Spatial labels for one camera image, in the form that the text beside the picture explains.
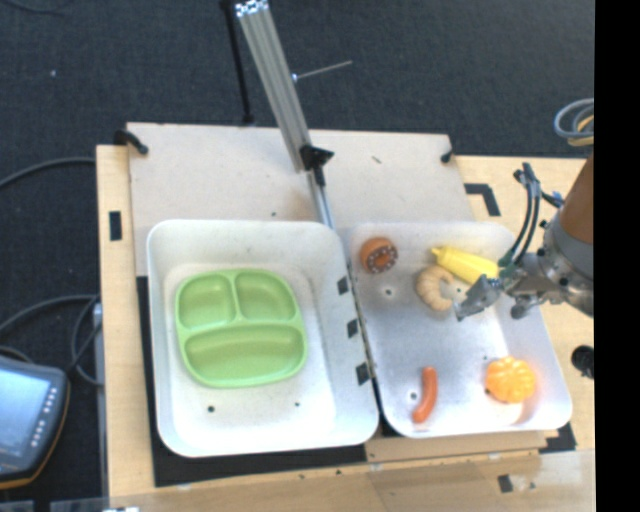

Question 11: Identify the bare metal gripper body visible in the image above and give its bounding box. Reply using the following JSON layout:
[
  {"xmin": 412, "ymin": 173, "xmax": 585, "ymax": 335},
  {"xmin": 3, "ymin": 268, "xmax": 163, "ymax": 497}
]
[{"xmin": 501, "ymin": 251, "xmax": 595, "ymax": 317}]

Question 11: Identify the beige croissant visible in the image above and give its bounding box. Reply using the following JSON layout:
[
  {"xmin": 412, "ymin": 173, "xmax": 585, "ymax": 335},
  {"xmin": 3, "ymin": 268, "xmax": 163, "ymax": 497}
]
[{"xmin": 414, "ymin": 264, "xmax": 458, "ymax": 313}]

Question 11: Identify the white plastic tray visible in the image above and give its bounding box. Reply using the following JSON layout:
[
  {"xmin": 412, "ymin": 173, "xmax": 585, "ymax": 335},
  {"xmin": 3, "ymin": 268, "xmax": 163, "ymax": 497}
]
[
  {"xmin": 342, "ymin": 220, "xmax": 574, "ymax": 441},
  {"xmin": 145, "ymin": 218, "xmax": 381, "ymax": 459}
]

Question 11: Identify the orange pumpkin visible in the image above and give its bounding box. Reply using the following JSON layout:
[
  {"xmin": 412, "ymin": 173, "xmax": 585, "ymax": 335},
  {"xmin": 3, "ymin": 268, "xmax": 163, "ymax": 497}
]
[{"xmin": 484, "ymin": 355, "xmax": 538, "ymax": 405}]

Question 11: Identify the orange sausage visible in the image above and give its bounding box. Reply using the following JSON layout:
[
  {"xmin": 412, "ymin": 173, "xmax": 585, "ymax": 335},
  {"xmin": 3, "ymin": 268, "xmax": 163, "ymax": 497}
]
[{"xmin": 411, "ymin": 365, "xmax": 440, "ymax": 425}]

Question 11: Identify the brown doughnut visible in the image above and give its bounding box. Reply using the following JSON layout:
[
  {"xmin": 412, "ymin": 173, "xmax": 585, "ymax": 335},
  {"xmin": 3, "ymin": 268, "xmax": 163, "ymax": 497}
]
[{"xmin": 358, "ymin": 236, "xmax": 400, "ymax": 275}]

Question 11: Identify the thin black rod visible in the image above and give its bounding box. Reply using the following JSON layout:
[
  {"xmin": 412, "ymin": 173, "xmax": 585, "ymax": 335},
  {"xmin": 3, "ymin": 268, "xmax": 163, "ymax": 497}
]
[{"xmin": 344, "ymin": 252, "xmax": 380, "ymax": 389}]

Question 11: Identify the green divided plate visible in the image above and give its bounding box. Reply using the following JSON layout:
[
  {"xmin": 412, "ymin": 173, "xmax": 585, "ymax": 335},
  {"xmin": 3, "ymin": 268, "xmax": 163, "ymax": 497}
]
[{"xmin": 173, "ymin": 268, "xmax": 309, "ymax": 390}]

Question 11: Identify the pale wood board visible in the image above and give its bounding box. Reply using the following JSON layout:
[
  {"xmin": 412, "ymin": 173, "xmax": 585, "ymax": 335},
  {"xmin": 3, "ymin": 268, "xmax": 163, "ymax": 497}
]
[{"xmin": 124, "ymin": 121, "xmax": 551, "ymax": 464}]

